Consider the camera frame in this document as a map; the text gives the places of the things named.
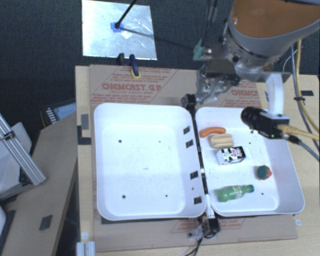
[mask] empty white tray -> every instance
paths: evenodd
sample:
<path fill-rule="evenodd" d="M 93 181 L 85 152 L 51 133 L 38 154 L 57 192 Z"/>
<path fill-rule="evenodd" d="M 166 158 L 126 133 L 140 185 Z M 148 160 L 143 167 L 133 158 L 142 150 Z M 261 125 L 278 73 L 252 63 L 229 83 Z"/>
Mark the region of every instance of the empty white tray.
<path fill-rule="evenodd" d="M 196 112 L 198 131 L 208 127 L 224 127 L 231 134 L 234 146 L 242 146 L 246 158 L 239 163 L 219 165 L 218 149 L 212 148 L 209 135 L 200 138 L 202 159 L 206 174 L 210 203 L 222 216 L 252 216 L 295 214 L 305 206 L 296 169 L 283 139 L 267 139 L 257 132 L 251 133 L 241 120 L 242 108 L 202 107 Z M 272 176 L 266 180 L 256 177 L 256 170 L 267 165 Z M 217 190 L 234 185 L 254 186 L 254 192 L 240 199 L 219 202 Z"/>
<path fill-rule="evenodd" d="M 97 207 L 113 221 L 192 218 L 205 208 L 192 118 L 179 106 L 94 111 Z"/>

